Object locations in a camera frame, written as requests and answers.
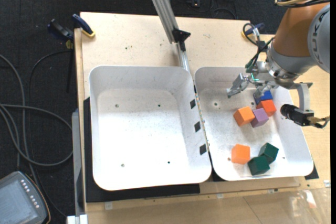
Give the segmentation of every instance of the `wooden tabletop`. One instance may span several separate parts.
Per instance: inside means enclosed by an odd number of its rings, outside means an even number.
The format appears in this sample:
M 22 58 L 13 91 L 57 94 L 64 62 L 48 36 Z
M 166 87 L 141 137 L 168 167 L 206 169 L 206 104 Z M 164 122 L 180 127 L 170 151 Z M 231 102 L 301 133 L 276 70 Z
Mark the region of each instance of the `wooden tabletop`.
M 80 29 L 75 29 L 81 148 L 84 152 L 83 100 L 89 97 L 88 75 L 92 68 L 98 65 L 179 66 L 179 59 L 176 47 L 168 42 L 158 16 L 87 12 L 80 16 L 96 32 L 91 39 L 83 35 Z M 243 25 L 248 21 L 185 17 L 177 17 L 176 20 L 181 30 L 191 33 L 185 43 L 192 76 L 199 67 L 242 67 L 256 53 L 256 46 L 241 34 Z M 273 35 L 262 35 L 261 38 L 268 41 L 271 37 Z M 330 115 L 330 75 L 319 67 L 313 67 L 300 77 L 300 81 L 313 82 L 310 109 L 315 111 L 315 116 L 322 118 Z M 298 106 L 297 92 L 290 91 L 290 94 L 293 103 Z M 266 194 L 272 189 L 293 191 L 324 188 L 325 180 L 330 182 L 331 179 L 330 124 L 324 129 L 307 126 L 303 128 L 303 133 L 319 175 L 317 179 L 284 177 L 237 182 L 213 182 L 209 179 L 200 184 L 200 195 L 167 197 L 160 199 L 160 203 L 178 208 L 181 200 L 202 202 L 204 199 L 216 199 L 222 194 L 225 197 L 240 197 Z M 114 201 L 113 208 L 149 206 L 153 200 L 155 202 L 155 199 Z M 107 203 L 103 202 L 85 203 L 85 211 L 89 219 L 92 216 L 92 223 L 93 219 L 99 219 L 97 223 L 112 223 L 106 216 L 109 214 L 106 206 Z

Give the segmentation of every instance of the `cube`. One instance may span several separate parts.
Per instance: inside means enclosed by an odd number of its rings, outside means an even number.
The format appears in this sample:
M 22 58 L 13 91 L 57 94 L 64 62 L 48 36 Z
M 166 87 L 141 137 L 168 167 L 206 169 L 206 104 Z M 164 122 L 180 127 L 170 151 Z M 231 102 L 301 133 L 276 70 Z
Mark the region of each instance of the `cube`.
M 238 109 L 233 114 L 233 117 L 235 118 L 238 126 L 250 123 L 255 118 L 252 109 L 249 106 Z
M 265 156 L 254 157 L 247 163 L 247 165 L 253 176 L 263 174 L 270 170 Z
M 231 150 L 233 163 L 246 164 L 250 160 L 250 147 L 236 144 Z
M 256 98 L 256 95 L 254 93 L 253 98 L 254 98 L 254 101 L 256 102 L 256 104 L 259 104 L 263 100 L 272 100 L 273 96 L 271 94 L 271 91 L 268 90 L 268 91 L 264 92 L 264 94 L 262 96 L 260 96 L 259 98 Z
M 277 108 L 275 107 L 273 100 L 264 100 L 261 101 L 258 105 L 257 105 L 257 109 L 265 109 L 266 114 L 271 117 L 276 111 Z
M 255 116 L 255 118 L 251 121 L 251 125 L 253 128 L 264 125 L 269 119 L 265 109 L 263 108 L 254 109 L 253 114 Z
M 277 155 L 278 155 L 279 149 L 269 143 L 266 143 L 263 145 L 259 151 L 258 156 L 265 156 L 268 164 L 271 164 L 275 161 Z

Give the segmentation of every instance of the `orange cube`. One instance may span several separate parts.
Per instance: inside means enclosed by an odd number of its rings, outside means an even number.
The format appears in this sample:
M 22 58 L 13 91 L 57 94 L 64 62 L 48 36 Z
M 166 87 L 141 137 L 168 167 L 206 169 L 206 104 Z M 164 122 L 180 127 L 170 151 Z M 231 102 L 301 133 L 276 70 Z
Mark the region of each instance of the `orange cube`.
M 257 109 L 263 108 L 267 114 L 267 116 L 271 117 L 276 111 L 277 108 L 275 107 L 273 100 L 263 100 L 257 105 Z
M 252 109 L 249 106 L 238 109 L 233 114 L 233 117 L 235 118 L 238 126 L 242 126 L 244 124 L 250 123 L 255 118 L 252 112 Z
M 246 164 L 250 160 L 250 147 L 236 144 L 231 150 L 233 163 Z

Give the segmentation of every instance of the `dark green block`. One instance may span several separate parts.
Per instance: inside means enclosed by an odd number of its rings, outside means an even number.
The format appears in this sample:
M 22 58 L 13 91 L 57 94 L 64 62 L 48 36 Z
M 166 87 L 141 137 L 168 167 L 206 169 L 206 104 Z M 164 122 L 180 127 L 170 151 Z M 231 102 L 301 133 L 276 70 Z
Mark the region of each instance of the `dark green block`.
M 270 169 L 265 156 L 254 157 L 249 160 L 247 165 L 253 176 L 263 174 Z
M 275 161 L 278 155 L 279 149 L 274 147 L 273 145 L 266 143 L 263 145 L 259 151 L 259 156 L 265 156 L 267 159 L 268 164 L 271 164 Z

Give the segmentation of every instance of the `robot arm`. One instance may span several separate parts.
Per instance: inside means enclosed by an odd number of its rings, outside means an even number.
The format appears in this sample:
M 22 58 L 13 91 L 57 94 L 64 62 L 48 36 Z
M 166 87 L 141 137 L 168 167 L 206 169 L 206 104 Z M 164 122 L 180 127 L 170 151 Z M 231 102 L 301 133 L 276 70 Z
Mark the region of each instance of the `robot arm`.
M 282 106 L 281 114 L 301 126 L 324 127 L 330 117 L 316 118 L 309 108 L 309 87 L 312 83 L 295 83 L 295 80 L 315 65 L 330 73 L 329 1 L 287 0 L 278 3 L 289 9 L 266 50 L 266 61 L 254 61 L 247 67 L 246 73 L 250 75 L 240 74 L 233 86 L 227 89 L 228 97 L 243 91 L 249 82 L 256 86 L 257 98 L 265 91 L 279 86 L 296 89 L 300 107 L 286 104 Z

